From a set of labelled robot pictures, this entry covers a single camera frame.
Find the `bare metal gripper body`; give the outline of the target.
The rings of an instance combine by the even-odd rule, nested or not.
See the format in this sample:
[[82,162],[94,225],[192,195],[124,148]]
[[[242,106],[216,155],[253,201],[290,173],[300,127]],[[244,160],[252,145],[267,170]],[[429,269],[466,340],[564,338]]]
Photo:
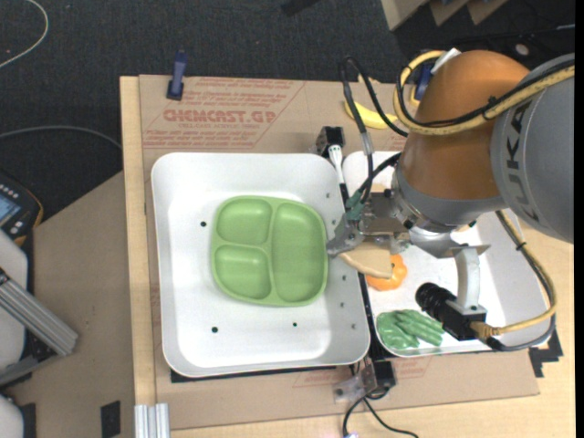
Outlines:
[[372,193],[361,217],[364,234],[392,254],[415,246],[436,258],[447,258],[462,248],[452,238],[452,227],[428,219],[398,191]]

